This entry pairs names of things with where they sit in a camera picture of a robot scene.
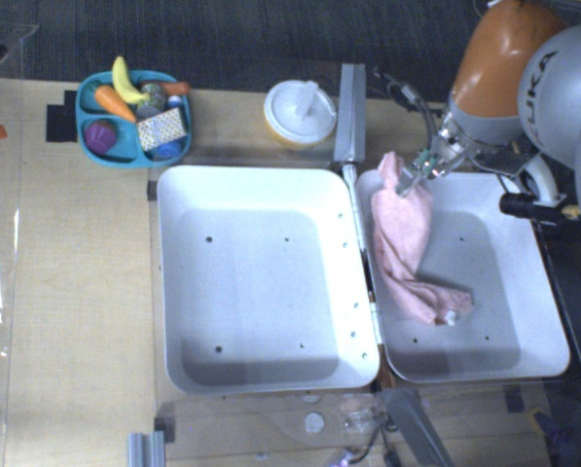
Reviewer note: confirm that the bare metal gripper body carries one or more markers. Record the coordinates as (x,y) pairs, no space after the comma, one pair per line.
(446,146)

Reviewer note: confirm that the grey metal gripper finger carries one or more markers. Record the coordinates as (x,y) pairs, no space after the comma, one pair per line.
(408,184)

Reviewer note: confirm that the pink cloth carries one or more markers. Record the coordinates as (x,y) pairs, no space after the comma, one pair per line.
(399,231)

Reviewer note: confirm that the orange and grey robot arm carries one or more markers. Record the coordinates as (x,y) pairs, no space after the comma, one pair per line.
(499,56)

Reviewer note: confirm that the white plastic tray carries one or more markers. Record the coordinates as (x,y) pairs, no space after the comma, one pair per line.
(484,280)
(261,280)

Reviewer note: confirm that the yellow bowl with white lid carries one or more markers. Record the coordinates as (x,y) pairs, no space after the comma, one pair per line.
(300,112)

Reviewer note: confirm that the clear plastic bottle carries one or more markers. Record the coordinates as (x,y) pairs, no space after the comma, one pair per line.
(363,414)

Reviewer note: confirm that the blue capped bottle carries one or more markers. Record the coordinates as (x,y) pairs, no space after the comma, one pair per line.
(168,150)

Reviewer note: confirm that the orange sausage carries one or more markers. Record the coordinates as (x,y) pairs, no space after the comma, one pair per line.
(177,88)

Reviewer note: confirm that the small grey can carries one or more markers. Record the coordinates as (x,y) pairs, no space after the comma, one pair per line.
(153,100)

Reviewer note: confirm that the blue divided plate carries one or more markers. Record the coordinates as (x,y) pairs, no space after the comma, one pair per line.
(124,144)

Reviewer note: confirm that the yellow banana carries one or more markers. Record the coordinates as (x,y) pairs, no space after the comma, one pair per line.
(122,83)

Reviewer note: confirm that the orange carrot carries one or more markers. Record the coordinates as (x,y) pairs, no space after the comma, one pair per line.
(114,102)

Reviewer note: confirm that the purple grapes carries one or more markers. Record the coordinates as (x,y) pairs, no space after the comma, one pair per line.
(100,137)

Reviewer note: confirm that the black cylinder on white bracket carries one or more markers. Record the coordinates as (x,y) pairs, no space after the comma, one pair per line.
(528,207)

